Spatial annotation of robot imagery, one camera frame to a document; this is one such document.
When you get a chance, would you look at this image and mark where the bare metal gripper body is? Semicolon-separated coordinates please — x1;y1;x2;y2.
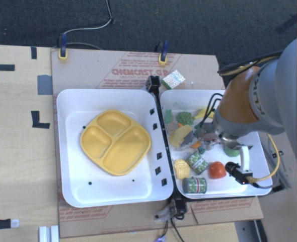
195;122;238;150

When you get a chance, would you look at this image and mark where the yellow cheese wedge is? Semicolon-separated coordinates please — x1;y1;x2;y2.
168;124;193;148

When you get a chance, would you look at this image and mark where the yellow banana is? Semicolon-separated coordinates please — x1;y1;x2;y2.
193;108;214;121

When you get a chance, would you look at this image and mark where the green broccoli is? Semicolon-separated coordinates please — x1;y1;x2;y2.
176;111;195;126

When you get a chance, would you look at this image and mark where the green cup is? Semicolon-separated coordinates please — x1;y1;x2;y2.
223;145;241;158

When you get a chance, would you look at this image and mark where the green peas can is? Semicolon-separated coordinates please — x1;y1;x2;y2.
185;151;209;175

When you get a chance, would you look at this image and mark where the yellow fries packet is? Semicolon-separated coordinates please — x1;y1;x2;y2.
173;159;191;180

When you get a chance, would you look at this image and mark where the red tomato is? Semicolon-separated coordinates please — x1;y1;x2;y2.
208;161;227;179

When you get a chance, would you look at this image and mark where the grey can with green label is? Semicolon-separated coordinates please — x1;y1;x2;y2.
182;177;207;194

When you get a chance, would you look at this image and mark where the white plastic tray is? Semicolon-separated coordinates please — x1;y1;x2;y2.
56;88;174;208
160;89;273;200

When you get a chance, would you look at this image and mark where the green and white carton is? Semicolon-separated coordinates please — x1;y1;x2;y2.
161;70;186;90

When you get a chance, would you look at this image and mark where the yellow divided plate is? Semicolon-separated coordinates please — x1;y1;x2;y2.
80;109;152;176

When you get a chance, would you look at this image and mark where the brown cardboard board red print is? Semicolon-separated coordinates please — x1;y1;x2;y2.
50;46;264;238

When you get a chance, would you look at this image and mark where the black cylinder on white bracket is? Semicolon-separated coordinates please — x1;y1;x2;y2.
225;145;254;186

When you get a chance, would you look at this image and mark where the black block with thin wires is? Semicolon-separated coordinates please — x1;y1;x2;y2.
145;75;162;93
172;198;188;217

